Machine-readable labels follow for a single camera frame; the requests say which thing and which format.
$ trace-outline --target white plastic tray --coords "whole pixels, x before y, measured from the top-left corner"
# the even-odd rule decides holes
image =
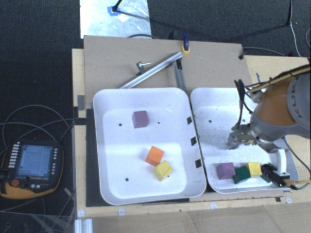
[[[268,154],[258,146],[240,145],[228,150],[227,142],[231,128],[239,118],[239,96],[235,88],[197,88],[190,96],[195,123],[204,158],[207,180],[219,193],[246,192],[255,190],[279,189],[273,183],[267,183],[261,177],[248,179],[234,184],[232,179],[219,180],[216,167],[219,163],[233,162],[234,166],[243,166],[247,162],[270,162],[277,166],[276,154]],[[251,109],[256,105],[245,96],[245,102]],[[250,114],[243,110],[241,123],[249,122]],[[287,172],[291,179],[299,180],[299,175],[290,151],[286,153]]]
[[[113,205],[189,198],[201,195],[206,177],[189,98],[178,88],[107,89],[93,100],[100,190]],[[147,111],[149,124],[134,129],[134,111]],[[165,153],[173,173],[159,181],[144,160],[155,146]]]

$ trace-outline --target orange cube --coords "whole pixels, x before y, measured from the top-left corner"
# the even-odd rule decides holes
[[[157,166],[160,164],[164,151],[152,146],[145,162]]]

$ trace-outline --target yellow cube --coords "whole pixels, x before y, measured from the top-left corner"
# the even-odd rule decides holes
[[[170,164],[167,161],[161,162],[153,170],[153,173],[156,175],[159,181],[162,181],[164,178],[169,176],[172,172],[173,172],[173,169],[171,168]]]
[[[262,174],[259,162],[248,162],[246,166],[252,178],[257,178]]]

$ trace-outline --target blue tape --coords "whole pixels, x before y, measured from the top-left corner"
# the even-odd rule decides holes
[[[109,13],[111,16],[115,17],[115,16],[118,16],[118,15],[121,14],[119,10],[117,10],[117,12],[113,12],[113,11],[112,11],[112,7],[113,7],[113,6],[108,6],[108,7],[107,7],[107,11],[108,11],[108,13]]]
[[[256,73],[256,76],[257,76],[258,83],[260,83],[260,76],[259,76],[259,74]]]

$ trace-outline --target metal pipe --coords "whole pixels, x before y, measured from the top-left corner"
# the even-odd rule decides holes
[[[182,58],[183,55],[181,52],[178,52],[168,58],[167,60],[161,62],[160,64],[156,65],[155,67],[151,68],[150,70],[144,72],[143,74],[139,75],[137,78],[133,79],[132,81],[126,83],[125,85],[121,86],[120,88],[132,88],[139,83],[143,82],[144,80],[148,79],[152,75],[156,74],[157,72],[161,71],[162,69],[171,65],[174,61]]]

